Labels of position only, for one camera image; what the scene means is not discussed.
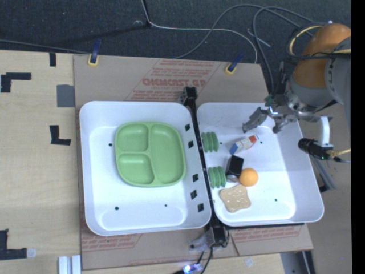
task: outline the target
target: blue clamp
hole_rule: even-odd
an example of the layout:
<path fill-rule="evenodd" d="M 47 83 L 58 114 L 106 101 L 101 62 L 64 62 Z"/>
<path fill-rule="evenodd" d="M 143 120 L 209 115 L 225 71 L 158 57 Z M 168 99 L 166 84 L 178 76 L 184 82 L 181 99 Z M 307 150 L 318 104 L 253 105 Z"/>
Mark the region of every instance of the blue clamp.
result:
<path fill-rule="evenodd" d="M 92 53 L 89 55 L 89 58 L 87 60 L 87 64 L 89 66 L 98 65 L 98 61 L 99 61 L 98 53 L 99 53 L 101 44 L 102 44 L 102 39 L 97 39 L 95 41 L 94 49 L 93 49 Z"/>
<path fill-rule="evenodd" d="M 243 59 L 243 57 L 244 57 L 244 54 L 239 53 L 237 55 L 237 57 L 233 60 L 233 62 L 226 67 L 226 69 L 224 70 L 224 73 L 227 75 L 232 75 L 237 68 L 237 64 L 240 63 L 240 61 Z"/>

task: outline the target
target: green plate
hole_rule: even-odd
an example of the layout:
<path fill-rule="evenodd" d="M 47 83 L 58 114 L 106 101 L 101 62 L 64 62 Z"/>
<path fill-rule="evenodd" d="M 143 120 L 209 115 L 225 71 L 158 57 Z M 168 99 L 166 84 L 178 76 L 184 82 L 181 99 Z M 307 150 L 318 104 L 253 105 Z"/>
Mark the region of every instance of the green plate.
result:
<path fill-rule="evenodd" d="M 128 184 L 169 186 L 185 176 L 183 142 L 171 125 L 160 122 L 121 125 L 114 146 L 118 173 Z"/>

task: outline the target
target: bread slice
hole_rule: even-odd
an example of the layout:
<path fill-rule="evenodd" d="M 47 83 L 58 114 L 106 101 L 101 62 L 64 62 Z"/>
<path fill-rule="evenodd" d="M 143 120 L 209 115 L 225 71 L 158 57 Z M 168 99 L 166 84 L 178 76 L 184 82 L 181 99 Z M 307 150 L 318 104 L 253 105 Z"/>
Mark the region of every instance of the bread slice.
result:
<path fill-rule="evenodd" d="M 236 212 L 251 206 L 247 188 L 241 184 L 221 190 L 219 197 L 229 212 Z"/>

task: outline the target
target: white plastic tray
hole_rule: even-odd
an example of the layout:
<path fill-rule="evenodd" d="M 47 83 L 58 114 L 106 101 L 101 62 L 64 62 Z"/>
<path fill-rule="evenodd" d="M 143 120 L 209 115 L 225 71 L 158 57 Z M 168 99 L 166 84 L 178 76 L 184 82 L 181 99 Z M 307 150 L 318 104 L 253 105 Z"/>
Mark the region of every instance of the white plastic tray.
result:
<path fill-rule="evenodd" d="M 163 122 L 178 130 L 186 175 L 165 187 L 137 187 L 119 176 L 113 140 L 129 122 Z M 192 118 L 178 103 L 89 102 L 80 111 L 86 222 L 97 235 L 201 228 L 212 215 Z"/>
<path fill-rule="evenodd" d="M 303 137 L 299 124 L 290 123 L 274 134 L 275 123 L 267 118 L 243 134 L 242 124 L 259 106 L 265 108 L 257 103 L 205 103 L 197 110 L 200 133 L 215 132 L 221 143 L 217 152 L 204 153 L 207 169 L 221 166 L 226 171 L 232 144 L 250 135 L 259 137 L 254 146 L 236 154 L 244 159 L 244 168 L 252 167 L 259 174 L 257 184 L 248 187 L 251 206 L 230 213 L 219 197 L 223 188 L 214 188 L 217 217 L 232 227 L 318 221 L 324 213 L 322 197 L 309 156 L 298 148 Z M 236 184 L 227 182 L 226 188 Z"/>

